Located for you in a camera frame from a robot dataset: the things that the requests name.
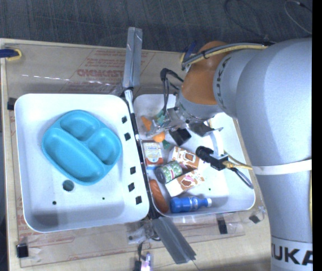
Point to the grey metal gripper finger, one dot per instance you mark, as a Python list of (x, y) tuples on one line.
[(152, 131), (168, 128)]

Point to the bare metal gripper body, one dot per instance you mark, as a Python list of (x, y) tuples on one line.
[(177, 118)]

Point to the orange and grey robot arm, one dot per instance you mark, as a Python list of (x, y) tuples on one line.
[(265, 100)]

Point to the orange carrot with green top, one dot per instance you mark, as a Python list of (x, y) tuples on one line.
[(159, 137)]

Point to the small orange carrot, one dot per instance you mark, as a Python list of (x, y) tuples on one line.
[(146, 123)]

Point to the black cube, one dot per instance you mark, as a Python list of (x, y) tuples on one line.
[(180, 136)]

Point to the red and white packet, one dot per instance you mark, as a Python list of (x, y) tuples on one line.
[(152, 154)]

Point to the brown and white carton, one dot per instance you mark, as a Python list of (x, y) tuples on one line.
[(185, 157), (186, 183)]

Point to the green can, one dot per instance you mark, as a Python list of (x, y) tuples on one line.
[(169, 172)]

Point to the brown sausage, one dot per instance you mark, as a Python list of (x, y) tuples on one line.
[(159, 196)]

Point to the blue bottle with white cap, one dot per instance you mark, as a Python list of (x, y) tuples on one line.
[(186, 204)]

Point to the blue divided plate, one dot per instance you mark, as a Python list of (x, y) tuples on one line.
[(76, 151)]

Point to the white plastic tray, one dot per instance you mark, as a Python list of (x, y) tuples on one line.
[(234, 199), (65, 213)]

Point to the brown cardboard board, red print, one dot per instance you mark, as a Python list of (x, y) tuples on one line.
[(65, 66)]

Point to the black cylinder on white bracket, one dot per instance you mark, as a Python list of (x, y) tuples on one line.
[(212, 157)]

